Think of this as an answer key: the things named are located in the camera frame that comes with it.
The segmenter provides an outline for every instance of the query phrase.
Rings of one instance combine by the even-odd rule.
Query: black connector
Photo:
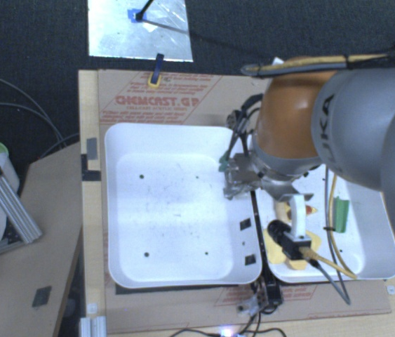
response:
[[[273,220],[267,226],[269,236],[283,248],[283,253],[290,260],[303,260],[303,255],[300,252],[300,247],[311,247],[311,240],[301,236],[299,239],[293,239],[290,235],[290,225],[280,220]]]

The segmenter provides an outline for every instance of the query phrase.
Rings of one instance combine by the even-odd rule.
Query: black fabric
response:
[[[350,54],[395,44],[395,0],[185,0],[193,63],[173,72],[239,74],[274,56]],[[44,107],[63,136],[78,131],[79,69],[150,70],[152,61],[88,56],[87,0],[0,0],[0,77]],[[27,103],[0,85],[0,102]],[[27,112],[0,107],[0,141],[19,173],[55,143]]]

